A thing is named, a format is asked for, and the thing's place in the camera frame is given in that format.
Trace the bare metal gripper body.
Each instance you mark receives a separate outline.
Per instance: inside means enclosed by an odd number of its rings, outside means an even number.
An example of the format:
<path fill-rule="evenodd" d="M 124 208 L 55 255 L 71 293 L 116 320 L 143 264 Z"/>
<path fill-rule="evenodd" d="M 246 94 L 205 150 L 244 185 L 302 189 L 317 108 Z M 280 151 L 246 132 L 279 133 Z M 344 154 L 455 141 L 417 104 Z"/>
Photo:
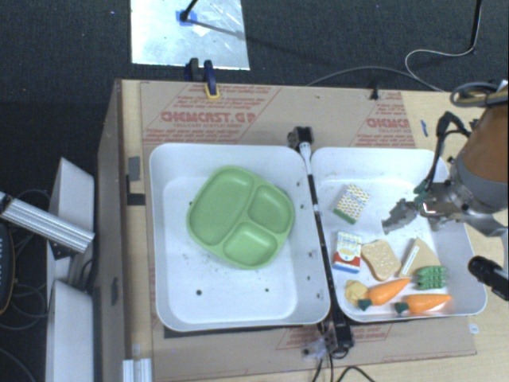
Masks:
<path fill-rule="evenodd" d="M 415 195 L 418 214 L 428 220 L 434 232 L 450 221 L 467 223 L 475 216 L 473 195 L 458 181 L 423 181 Z"/>

